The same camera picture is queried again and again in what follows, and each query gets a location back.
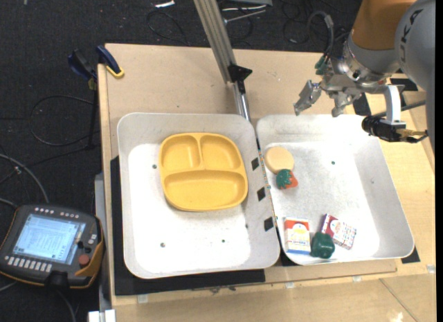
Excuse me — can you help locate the beige round biscuit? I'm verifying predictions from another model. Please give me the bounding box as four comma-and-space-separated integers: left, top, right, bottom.
264, 145, 296, 174

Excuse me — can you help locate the red and white carton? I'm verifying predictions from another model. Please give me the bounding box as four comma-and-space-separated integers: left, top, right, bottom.
283, 216, 311, 256

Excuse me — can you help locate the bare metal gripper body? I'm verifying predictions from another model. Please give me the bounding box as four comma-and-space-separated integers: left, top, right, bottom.
320, 56, 389, 102

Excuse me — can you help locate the pale wood board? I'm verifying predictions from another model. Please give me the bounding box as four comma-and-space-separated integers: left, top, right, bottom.
103, 42, 436, 308

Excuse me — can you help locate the red strawberry with green leaves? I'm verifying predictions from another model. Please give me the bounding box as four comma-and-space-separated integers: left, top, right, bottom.
275, 168, 300, 190

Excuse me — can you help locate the black cylinder on white bracket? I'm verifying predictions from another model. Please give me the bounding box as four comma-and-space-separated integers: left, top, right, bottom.
361, 84, 408, 143

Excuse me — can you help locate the green bell pepper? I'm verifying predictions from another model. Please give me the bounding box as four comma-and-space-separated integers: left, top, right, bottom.
309, 231, 336, 260

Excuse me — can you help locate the white plastic tray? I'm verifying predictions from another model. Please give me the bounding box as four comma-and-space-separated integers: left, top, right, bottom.
116, 111, 281, 280
255, 114, 416, 267

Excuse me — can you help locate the yellow divided plate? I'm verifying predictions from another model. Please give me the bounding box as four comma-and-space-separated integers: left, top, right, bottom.
158, 132, 250, 213

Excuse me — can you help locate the red white patterned carton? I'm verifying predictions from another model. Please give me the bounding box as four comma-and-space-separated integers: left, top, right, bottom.
320, 213, 358, 251

